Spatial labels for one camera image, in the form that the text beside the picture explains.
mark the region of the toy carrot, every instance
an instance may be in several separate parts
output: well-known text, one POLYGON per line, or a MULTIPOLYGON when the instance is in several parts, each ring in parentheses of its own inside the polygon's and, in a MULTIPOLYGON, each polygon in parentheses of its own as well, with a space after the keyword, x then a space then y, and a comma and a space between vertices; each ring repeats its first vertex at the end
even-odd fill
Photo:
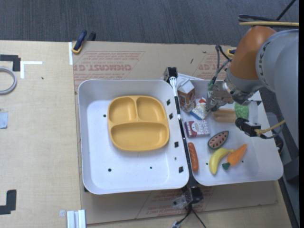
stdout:
POLYGON ((247 144, 243 144, 238 149, 234 150, 228 157, 227 157, 227 163, 222 164, 223 168, 227 170, 230 165, 236 165, 241 158, 243 157, 245 150, 247 148, 247 144))

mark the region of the toy banana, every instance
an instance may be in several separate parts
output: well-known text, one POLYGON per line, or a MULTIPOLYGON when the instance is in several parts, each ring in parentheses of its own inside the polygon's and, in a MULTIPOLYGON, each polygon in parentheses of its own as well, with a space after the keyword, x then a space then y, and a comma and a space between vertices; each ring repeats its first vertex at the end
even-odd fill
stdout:
POLYGON ((214 151, 214 153, 211 155, 209 159, 209 170, 211 171, 212 174, 217 173, 218 171, 218 165, 219 161, 226 156, 229 153, 232 153, 233 149, 229 150, 226 148, 219 148, 214 151))

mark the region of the table surface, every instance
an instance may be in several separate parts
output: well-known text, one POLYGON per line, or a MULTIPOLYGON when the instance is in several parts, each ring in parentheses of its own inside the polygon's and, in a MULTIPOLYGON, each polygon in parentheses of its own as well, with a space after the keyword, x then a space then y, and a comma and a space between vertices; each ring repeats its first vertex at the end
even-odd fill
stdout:
MULTIPOLYGON (((8 112, 8 127, 0 130, 0 205, 6 192, 17 190, 16 210, 0 215, 2 228, 66 227, 61 210, 80 210, 75 89, 69 43, 1 41, 0 54, 18 55, 24 78, 0 95, 0 112, 8 112)), ((7 62, 0 66, 9 67, 7 62)), ((10 78, 0 73, 0 90, 10 78)), ((277 203, 208 211, 199 216, 206 227, 291 227, 278 181, 273 181, 277 203)), ((171 227, 184 215, 89 225, 89 227, 171 227)), ((202 227, 189 215, 182 227, 202 227)))

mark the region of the small carton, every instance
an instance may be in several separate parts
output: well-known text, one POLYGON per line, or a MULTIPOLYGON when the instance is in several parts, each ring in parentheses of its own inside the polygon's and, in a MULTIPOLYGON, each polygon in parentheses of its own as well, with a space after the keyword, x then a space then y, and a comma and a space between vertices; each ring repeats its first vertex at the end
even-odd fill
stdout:
POLYGON ((190 114, 199 120, 204 120, 210 111, 207 111, 206 108, 206 99, 201 98, 196 104, 196 107, 191 110, 190 114))
POLYGON ((210 135, 210 129, 206 120, 187 121, 184 125, 185 132, 189 138, 210 135))
POLYGON ((196 107, 195 89, 190 80, 182 82, 178 87, 177 94, 179 97, 180 108, 186 112, 190 112, 196 107))

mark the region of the white tray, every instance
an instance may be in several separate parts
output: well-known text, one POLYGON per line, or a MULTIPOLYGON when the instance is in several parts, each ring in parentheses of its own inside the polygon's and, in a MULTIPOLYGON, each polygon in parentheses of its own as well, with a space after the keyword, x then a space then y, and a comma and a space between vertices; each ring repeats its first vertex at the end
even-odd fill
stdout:
MULTIPOLYGON (((191 80, 195 87, 195 95, 197 99, 207 96, 208 82, 207 80, 191 80)), ((261 100, 259 92, 256 92, 250 100, 261 100)), ((234 104, 227 104, 222 108, 234 109, 234 104)), ((262 129, 269 128, 267 115, 264 105, 261 103, 257 107, 258 123, 262 125, 262 129)), ((183 121, 193 120, 194 117, 184 111, 181 112, 183 121)), ((283 165, 276 148, 274 139, 261 139, 259 137, 249 137, 243 131, 239 130, 235 123, 216 122, 213 113, 209 113, 205 118, 210 128, 210 136, 188 138, 187 142, 193 142, 199 160, 199 170, 194 173, 197 182, 205 186, 215 186, 223 184, 252 182, 252 181, 273 181, 282 177, 283 165), (222 168, 222 164, 226 162, 224 157, 219 165, 218 171, 213 175, 207 163, 211 154, 214 152, 208 147, 208 140, 215 134, 229 130, 227 141, 223 145, 224 148, 236 149, 247 143, 246 152, 242 158, 242 162, 235 166, 230 166, 228 170, 222 168)))
POLYGON ((78 100, 83 181, 89 192, 109 194, 178 189, 187 184, 189 172, 185 149, 173 91, 168 83, 161 80, 87 80, 79 86, 78 100), (112 144, 107 108, 114 98, 124 95, 148 95, 162 103, 170 131, 165 146, 147 152, 126 152, 112 144))
MULTIPOLYGON (((192 80, 197 99, 206 97, 208 80, 192 80)), ((261 100, 256 93, 251 99, 261 100)), ((189 180, 179 122, 176 116, 174 94, 171 86, 162 80, 87 80, 78 89, 83 181, 89 192, 110 194, 119 192, 178 189, 189 180), (107 128, 107 108, 116 97, 124 95, 148 95, 157 98, 168 117, 170 137, 168 143, 155 151, 126 152, 111 142, 107 128)), ((195 118, 181 111, 184 121, 195 118)), ((274 139, 262 140, 249 137, 234 123, 219 123, 212 114, 206 118, 211 134, 204 137, 186 137, 193 142, 199 159, 196 181, 205 186, 277 180, 283 175, 283 165, 274 139), (248 144, 243 162, 227 171, 221 167, 212 175, 207 163, 212 150, 207 142, 213 135, 229 130, 226 148, 248 144)), ((268 128, 263 104, 258 106, 258 122, 268 128)))

